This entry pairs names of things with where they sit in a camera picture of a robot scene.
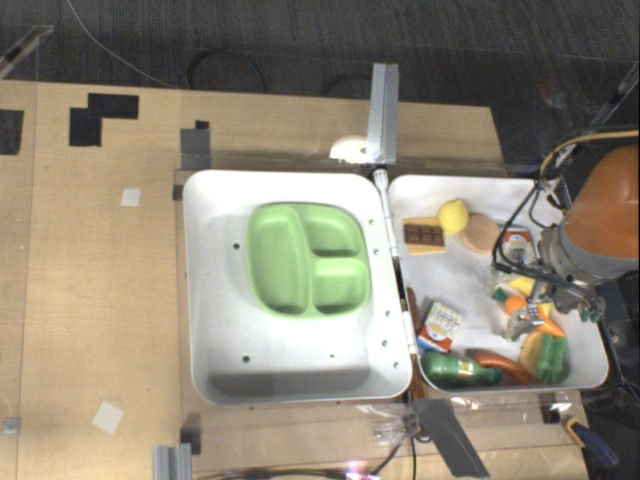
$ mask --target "wooden table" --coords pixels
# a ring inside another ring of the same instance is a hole
[[[102,147],[69,147],[69,109],[86,107],[89,92],[139,95],[139,118],[104,119]],[[252,167],[283,156],[293,166],[366,134],[368,103],[2,81],[0,109],[25,112],[20,154],[0,156],[0,394],[2,417],[22,425],[0,435],[0,477],[151,478],[154,447],[175,446],[184,419],[172,200],[180,129],[209,122],[214,165],[244,155]],[[399,157],[433,171],[453,162],[504,172],[486,108],[401,104],[398,141]],[[139,206],[121,205],[127,188],[141,190]],[[103,402],[124,412],[114,433],[92,424]],[[226,431],[250,441],[229,414]],[[586,478],[558,426],[509,429],[468,429],[495,478]],[[369,435],[351,437],[370,447]],[[433,445],[418,451],[419,478],[450,478]],[[410,478],[407,454],[385,478]]]

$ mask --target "green plate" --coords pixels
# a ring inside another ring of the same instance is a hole
[[[319,317],[364,306],[371,273],[360,226],[334,206],[278,203],[249,222],[251,290],[277,315]]]

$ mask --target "black floor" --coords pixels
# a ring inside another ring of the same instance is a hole
[[[192,87],[367,98],[372,63],[398,63],[403,101],[491,107],[514,174],[589,123],[639,51],[640,0],[71,1],[99,41],[177,87],[207,51]],[[98,48],[65,0],[0,0],[0,52],[34,25],[54,33],[10,78],[158,85]],[[638,122],[637,88],[613,122]],[[625,457],[618,478],[638,478],[637,410],[620,410],[592,423]]]

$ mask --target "lemon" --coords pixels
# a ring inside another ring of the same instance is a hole
[[[469,222],[469,210],[460,199],[449,201],[440,207],[438,222],[445,235],[455,235]]]

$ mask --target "white paper piece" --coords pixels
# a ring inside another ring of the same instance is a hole
[[[125,188],[122,192],[122,201],[120,206],[140,206],[140,193],[139,188]]]
[[[124,416],[124,411],[109,402],[102,402],[98,413],[93,418],[93,424],[105,432],[109,432],[109,434],[115,434],[122,416]]]

